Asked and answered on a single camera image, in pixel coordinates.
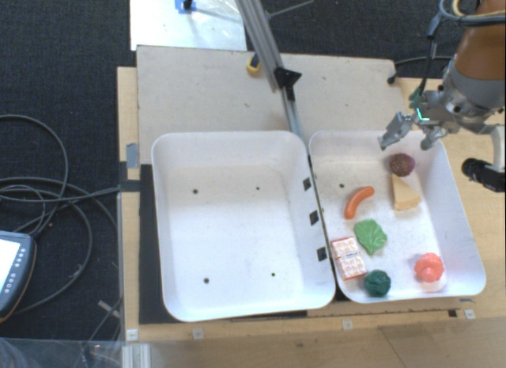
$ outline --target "wooden table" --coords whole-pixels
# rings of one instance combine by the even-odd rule
[[[391,88],[400,89],[402,95],[407,97],[416,84],[417,80],[398,79]],[[437,84],[438,80],[430,80],[428,88],[434,89]],[[118,114],[120,161],[126,161],[127,145],[139,141],[135,68],[118,69]],[[494,120],[504,123],[504,115],[497,116]],[[449,355],[454,355],[455,361],[459,361],[461,357],[457,354],[460,351],[474,350],[469,344],[463,348],[457,347],[456,344],[460,344],[460,340],[478,342],[481,347],[489,350],[487,358],[497,357],[497,361],[504,359],[506,357],[504,351],[498,354],[494,348],[498,345],[495,339],[504,339],[506,336],[504,194],[491,192],[479,184],[469,182],[460,171],[461,164],[468,157],[490,161],[493,156],[491,140],[461,131],[457,135],[446,137],[443,143],[487,274],[486,288],[481,294],[472,299],[434,298],[371,305],[339,302],[311,311],[307,317],[293,319],[139,324],[139,193],[122,192],[120,253],[123,265],[121,277],[124,302],[123,327],[126,339],[140,342],[177,340],[177,344],[181,344],[180,347],[173,344],[164,349],[171,350],[170,353],[165,354],[165,351],[159,349],[156,355],[152,356],[153,359],[157,357],[165,362],[169,360],[177,362],[179,364],[176,364],[177,366],[224,366],[225,361],[230,363],[230,366],[234,366],[234,361],[243,362],[241,366],[250,366],[244,361],[245,355],[255,354],[255,350],[259,347],[265,349],[267,353],[269,350],[272,351],[274,356],[278,355],[279,358],[283,356],[283,361],[291,361],[297,356],[301,361],[320,361],[321,365],[317,366],[327,366],[324,365],[327,363],[328,366],[335,366],[332,364],[343,362],[343,353],[346,354],[344,361],[363,359],[362,366],[382,366],[380,362],[402,366],[399,360],[402,363],[408,359],[412,362],[416,360],[413,350],[417,346],[413,344],[417,341],[423,343],[425,348],[442,347],[444,350],[450,350]],[[139,169],[128,169],[127,177],[129,180],[138,180]],[[471,324],[471,320],[467,320],[466,317],[470,317],[472,313],[476,316],[476,320]],[[345,330],[350,326],[353,326],[353,330]],[[448,336],[442,339],[441,330],[449,333]],[[201,337],[206,341],[194,341]],[[415,343],[411,345],[403,343],[403,339],[408,338]],[[339,347],[341,351],[334,347],[336,342],[342,345]],[[371,346],[368,357],[365,357],[363,347],[371,342],[375,345]],[[196,350],[206,355],[205,358],[201,355],[200,362],[195,359]],[[229,359],[226,359],[221,351],[226,351]],[[443,358],[441,352],[446,352],[440,351],[438,349],[437,353],[432,353],[434,362],[438,362],[438,358]],[[418,355],[420,357],[418,362],[422,356],[428,358],[427,354],[422,352]],[[475,352],[475,356],[483,357],[481,352]],[[267,357],[262,362],[256,360],[256,363],[263,366],[283,365],[276,358]]]

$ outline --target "yellow cheese wedge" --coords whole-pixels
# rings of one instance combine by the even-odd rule
[[[416,207],[421,197],[406,182],[395,174],[392,175],[392,191],[394,193],[394,209],[405,211]]]

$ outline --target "orange sausage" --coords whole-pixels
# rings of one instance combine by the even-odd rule
[[[374,195],[373,187],[364,187],[355,192],[352,197],[349,198],[348,203],[346,204],[345,218],[353,219],[355,217],[355,212],[357,211],[358,204],[372,195]]]

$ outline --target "screen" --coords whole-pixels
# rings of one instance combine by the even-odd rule
[[[6,283],[10,268],[17,255],[20,244],[14,241],[7,241],[0,238],[0,289]]]

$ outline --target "blue tape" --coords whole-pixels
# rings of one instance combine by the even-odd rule
[[[185,1],[186,0],[174,0],[174,5],[179,13],[189,14],[192,11],[197,10],[197,5],[195,4],[195,1],[191,2],[191,7],[189,10],[184,9],[183,3]]]

